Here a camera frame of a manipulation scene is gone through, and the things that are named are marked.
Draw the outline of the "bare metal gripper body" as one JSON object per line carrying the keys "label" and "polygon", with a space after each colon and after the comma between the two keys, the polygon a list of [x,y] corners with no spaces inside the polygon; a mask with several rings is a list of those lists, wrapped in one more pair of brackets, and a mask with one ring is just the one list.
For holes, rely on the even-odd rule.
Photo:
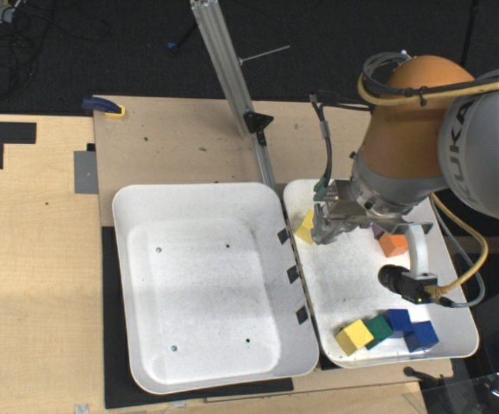
{"label": "bare metal gripper body", "polygon": [[322,227],[333,233],[377,225],[386,233],[404,233],[411,225],[404,219],[413,205],[397,204],[371,191],[366,184],[335,179],[326,189]]}

